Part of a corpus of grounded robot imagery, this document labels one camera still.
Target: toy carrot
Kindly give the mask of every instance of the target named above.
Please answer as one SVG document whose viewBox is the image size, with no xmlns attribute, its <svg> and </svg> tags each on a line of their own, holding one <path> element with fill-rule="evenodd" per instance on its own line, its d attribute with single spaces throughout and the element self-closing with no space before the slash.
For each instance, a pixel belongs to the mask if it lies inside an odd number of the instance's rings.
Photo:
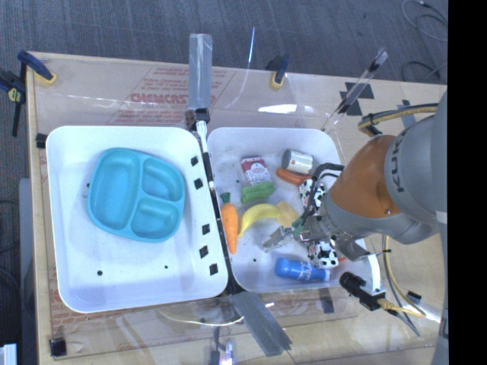
<svg viewBox="0 0 487 365">
<path fill-rule="evenodd" d="M 230 253 L 237 252 L 237 237 L 238 237 L 238 213 L 237 208 L 230 203 L 230 193 L 225 192 L 220 195 L 224 204 L 221 207 L 221 220 L 223 221 L 223 228 L 227 234 L 227 244 Z"/>
</svg>

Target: blue clamp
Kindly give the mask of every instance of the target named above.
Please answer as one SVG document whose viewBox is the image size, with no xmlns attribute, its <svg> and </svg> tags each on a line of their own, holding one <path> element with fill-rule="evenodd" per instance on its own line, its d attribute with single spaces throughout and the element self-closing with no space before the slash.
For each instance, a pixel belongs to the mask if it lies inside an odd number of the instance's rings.
<svg viewBox="0 0 487 365">
<path fill-rule="evenodd" d="M 284 83 L 284 75 L 289 65 L 289 53 L 285 53 L 283 56 L 276 56 L 266 66 L 266 70 L 274 71 L 271 77 L 271 86 L 275 89 L 282 87 Z"/>
<path fill-rule="evenodd" d="M 25 103 L 25 77 L 27 66 L 35 71 L 36 77 L 51 85 L 56 80 L 56 75 L 49 71 L 48 68 L 36 57 L 30 53 L 21 50 L 17 58 L 21 61 L 21 73 L 19 76 L 11 71 L 0 69 L 0 89 L 8 94 L 8 99 L 15 103 L 14 124 L 12 126 L 12 135 L 17 137 L 18 123 L 21 117 L 21 107 Z"/>
</svg>

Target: blue plate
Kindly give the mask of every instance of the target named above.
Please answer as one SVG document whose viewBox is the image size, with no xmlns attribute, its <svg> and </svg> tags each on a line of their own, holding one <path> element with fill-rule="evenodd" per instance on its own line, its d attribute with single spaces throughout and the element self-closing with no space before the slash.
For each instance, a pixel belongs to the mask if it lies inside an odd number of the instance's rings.
<svg viewBox="0 0 487 365">
<path fill-rule="evenodd" d="M 185 182 L 160 158 L 126 148 L 104 151 L 88 189 L 88 215 L 99 228 L 134 240 L 161 242 L 183 217 Z"/>
</svg>

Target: wooden table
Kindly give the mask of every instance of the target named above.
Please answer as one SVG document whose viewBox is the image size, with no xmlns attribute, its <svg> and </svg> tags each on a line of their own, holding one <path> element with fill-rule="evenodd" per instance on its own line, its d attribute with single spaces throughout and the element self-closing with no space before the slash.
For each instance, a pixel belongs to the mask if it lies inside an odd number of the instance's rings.
<svg viewBox="0 0 487 365">
<path fill-rule="evenodd" d="M 46 156 L 45 150 L 38 147 L 38 134 L 48 135 L 61 125 L 181 124 L 187 101 L 187 65 L 33 54 L 57 74 L 56 82 L 49 86 L 30 69 L 27 73 L 39 363 L 209 363 L 210 351 L 215 348 L 211 328 L 170 320 L 165 324 L 164 321 L 154 323 L 154 307 L 87 316 L 73 313 L 62 304 L 56 290 Z M 319 129 L 326 113 L 336 107 L 341 94 L 357 80 L 288 73 L 282 88 L 276 90 L 269 85 L 270 75 L 268 71 L 213 68 L 214 111 L 209 130 L 220 125 Z M 441 85 L 372 80 L 359 98 L 358 106 L 351 107 L 349 114 L 330 132 L 342 163 L 346 164 L 368 139 L 357 130 L 361 114 L 394 110 L 407 103 L 437 103 L 446 89 Z M 283 105 L 288 113 L 283 113 L 282 108 L 280 111 L 265 108 Z M 396 135 L 404 129 L 404 124 L 403 120 L 395 119 L 378 127 L 384 133 Z M 371 236 L 366 243 L 369 250 L 380 251 L 380 237 Z M 415 245 L 393 242 L 391 246 L 399 284 L 421 294 L 433 308 L 440 309 L 444 264 L 439 235 Z M 221 340 L 234 342 L 238 363 L 430 363 L 438 323 L 415 320 L 422 333 L 417 337 L 398 319 L 380 310 L 366 310 L 358 304 L 358 299 L 347 297 L 342 288 L 332 288 L 330 293 L 334 313 L 320 313 L 320 305 L 316 304 L 319 297 L 315 293 L 278 296 L 284 306 L 273 312 L 293 342 L 292 349 L 280 356 L 266 357 L 244 325 L 222 328 Z M 387 298 L 393 301 L 389 291 Z M 173 316 L 178 310 L 187 311 L 184 307 L 169 310 Z M 158 329 L 165 326 L 170 334 L 161 333 L 164 339 L 154 339 Z M 57 338 L 65 341 L 67 355 L 52 356 L 50 342 Z"/>
</svg>

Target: gray carpet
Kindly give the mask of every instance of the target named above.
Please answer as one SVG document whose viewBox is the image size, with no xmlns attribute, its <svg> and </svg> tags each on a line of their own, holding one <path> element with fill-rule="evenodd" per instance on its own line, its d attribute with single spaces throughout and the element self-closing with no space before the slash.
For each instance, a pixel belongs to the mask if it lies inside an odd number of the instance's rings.
<svg viewBox="0 0 487 365">
<path fill-rule="evenodd" d="M 0 68 L 18 74 L 21 49 L 187 63 L 191 33 L 212 35 L 214 66 L 246 68 L 255 27 L 251 68 L 289 52 L 289 71 L 359 77 L 383 47 L 389 58 L 376 78 L 446 84 L 448 0 L 423 1 L 0 0 Z M 0 92 L 0 345 L 21 336 L 10 201 L 29 172 L 25 109 L 16 138 L 13 112 Z"/>
</svg>

